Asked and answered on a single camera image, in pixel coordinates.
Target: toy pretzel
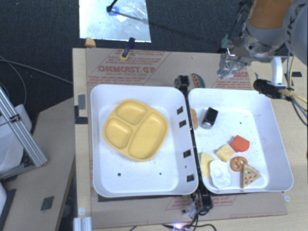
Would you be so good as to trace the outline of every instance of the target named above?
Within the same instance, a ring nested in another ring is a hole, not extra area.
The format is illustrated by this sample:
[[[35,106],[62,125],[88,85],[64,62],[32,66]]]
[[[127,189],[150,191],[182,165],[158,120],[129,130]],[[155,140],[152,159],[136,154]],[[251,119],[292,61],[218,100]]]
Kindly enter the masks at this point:
[[[247,159],[242,156],[236,156],[231,159],[230,167],[234,171],[241,171],[244,164],[248,164]]]

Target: cardboard sheet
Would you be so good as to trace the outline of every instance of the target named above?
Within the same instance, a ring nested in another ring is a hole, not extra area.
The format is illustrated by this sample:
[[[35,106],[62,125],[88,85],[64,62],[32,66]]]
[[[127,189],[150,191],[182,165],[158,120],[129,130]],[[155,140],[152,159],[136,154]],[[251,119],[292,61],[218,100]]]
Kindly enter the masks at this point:
[[[201,77],[207,88],[251,90],[246,70],[238,72],[229,80],[217,77],[219,54],[131,51],[130,58],[123,62],[119,59],[120,53],[121,50],[115,49],[86,50],[88,97],[98,84],[173,86],[178,75],[189,75],[189,88],[192,89],[195,88],[192,74]],[[94,229],[191,221],[189,216],[184,216],[181,212],[192,202],[190,196],[134,197],[124,200],[100,197],[92,183],[90,137],[89,143],[91,216]],[[287,214],[281,192],[217,195],[213,197],[213,204],[213,209],[200,220]]]

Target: metal plate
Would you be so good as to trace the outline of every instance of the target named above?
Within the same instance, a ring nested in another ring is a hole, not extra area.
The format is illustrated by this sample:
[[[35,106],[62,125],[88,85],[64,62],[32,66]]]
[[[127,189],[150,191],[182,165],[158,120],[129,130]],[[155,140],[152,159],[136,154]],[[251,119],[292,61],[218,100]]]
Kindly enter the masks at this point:
[[[151,42],[145,0],[79,0],[80,38]]]

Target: small orange object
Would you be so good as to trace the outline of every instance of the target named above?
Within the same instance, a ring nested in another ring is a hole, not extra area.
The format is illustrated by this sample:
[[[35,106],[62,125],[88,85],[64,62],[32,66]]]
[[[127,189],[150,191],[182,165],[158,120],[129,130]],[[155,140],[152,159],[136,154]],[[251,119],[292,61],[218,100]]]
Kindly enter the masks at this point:
[[[230,146],[236,152],[244,152],[249,148],[250,142],[239,135],[236,135]]]
[[[91,38],[86,38],[85,40],[85,46],[86,47],[90,47],[90,48],[95,48],[96,47],[96,43],[93,39]]]
[[[241,171],[244,164],[248,164],[247,159],[242,156],[236,156],[231,159],[230,167],[233,171]]]

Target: wooden table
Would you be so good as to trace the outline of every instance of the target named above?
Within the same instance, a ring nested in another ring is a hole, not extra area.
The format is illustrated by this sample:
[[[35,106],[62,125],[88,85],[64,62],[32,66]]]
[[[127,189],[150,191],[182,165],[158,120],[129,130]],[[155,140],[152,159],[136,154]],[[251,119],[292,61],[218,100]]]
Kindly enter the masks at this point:
[[[174,54],[176,55],[176,60],[174,60],[174,64],[177,64],[177,66],[179,67],[183,67],[181,64],[185,64],[188,53],[177,52]],[[204,54],[203,57],[206,57],[207,55],[212,66],[218,69],[219,55],[213,56],[213,54]],[[85,66],[86,64],[86,50],[74,49],[73,59],[74,67],[79,67],[78,71],[74,72],[75,105],[78,105],[77,97],[80,94],[84,95],[87,93],[87,80],[84,78],[86,70],[81,67]],[[252,66],[247,68],[247,71],[249,74],[249,78],[252,82],[256,78],[255,73],[258,74],[259,78],[271,79],[270,64],[261,64],[254,62]],[[292,78],[295,92],[307,98],[307,67],[304,66],[297,59],[295,59],[293,71],[300,71],[303,75],[303,77]],[[286,203],[288,214],[283,216],[267,216],[257,218],[238,218],[209,221],[209,223],[212,223],[216,226],[217,230],[289,231],[306,230],[306,228],[308,227],[308,219],[306,216],[308,212],[307,127],[305,127],[300,122],[290,102],[283,100],[272,100],[272,105],[294,177],[294,185],[292,189],[284,193],[286,199],[290,199],[290,201]],[[87,112],[87,107],[84,107],[83,109],[79,110],[79,116],[87,116]],[[78,207],[80,208],[78,216],[82,218],[86,216],[91,216],[89,187],[89,149],[87,148],[89,141],[83,140],[81,137],[83,133],[88,132],[87,125],[80,124],[77,125],[77,127],[77,201]],[[106,230],[128,231],[129,227],[114,229],[108,228]],[[166,230],[166,228],[161,225],[151,225],[138,226],[135,230],[163,231]],[[210,227],[204,227],[197,230],[206,231],[211,229]]]
[[[48,162],[4,184],[16,189],[4,231],[58,231],[75,170],[73,104],[69,99],[39,114],[33,138]],[[51,205],[41,210],[44,200]]]

